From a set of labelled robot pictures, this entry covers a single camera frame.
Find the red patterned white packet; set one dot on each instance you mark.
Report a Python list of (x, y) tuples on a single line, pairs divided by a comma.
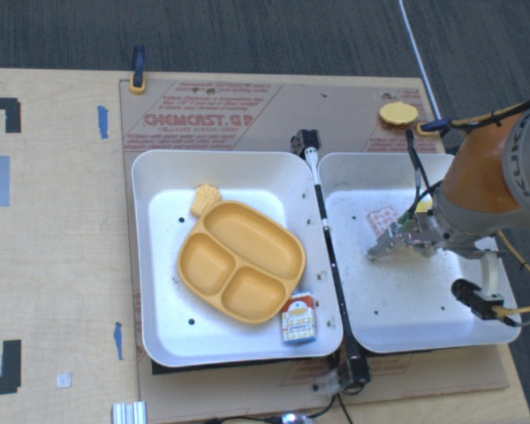
[(380, 219)]

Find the black cylinder on white bracket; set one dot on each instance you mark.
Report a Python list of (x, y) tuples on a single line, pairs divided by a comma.
[(476, 297)]

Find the yellow round biscuit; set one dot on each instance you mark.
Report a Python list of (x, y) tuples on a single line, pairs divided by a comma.
[(398, 113)]

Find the thin black and white rod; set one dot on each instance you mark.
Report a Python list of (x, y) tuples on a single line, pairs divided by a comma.
[(331, 245)]

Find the brown cardboard board red print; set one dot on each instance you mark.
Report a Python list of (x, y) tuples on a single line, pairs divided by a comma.
[(256, 117)]

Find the red and white small carton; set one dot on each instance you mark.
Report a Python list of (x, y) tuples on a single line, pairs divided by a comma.
[(298, 318)]

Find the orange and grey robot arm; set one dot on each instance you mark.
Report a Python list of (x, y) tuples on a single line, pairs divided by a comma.
[(481, 179)]

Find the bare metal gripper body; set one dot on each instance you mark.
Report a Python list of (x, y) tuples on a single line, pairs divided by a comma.
[(426, 230)]

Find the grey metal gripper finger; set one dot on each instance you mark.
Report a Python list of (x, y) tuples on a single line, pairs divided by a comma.
[(420, 248), (386, 244)]

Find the yellow divided plate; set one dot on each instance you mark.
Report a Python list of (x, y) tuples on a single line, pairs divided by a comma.
[(240, 261)]

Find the white plastic tray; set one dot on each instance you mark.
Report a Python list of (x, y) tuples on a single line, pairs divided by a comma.
[(406, 307), (168, 325)]

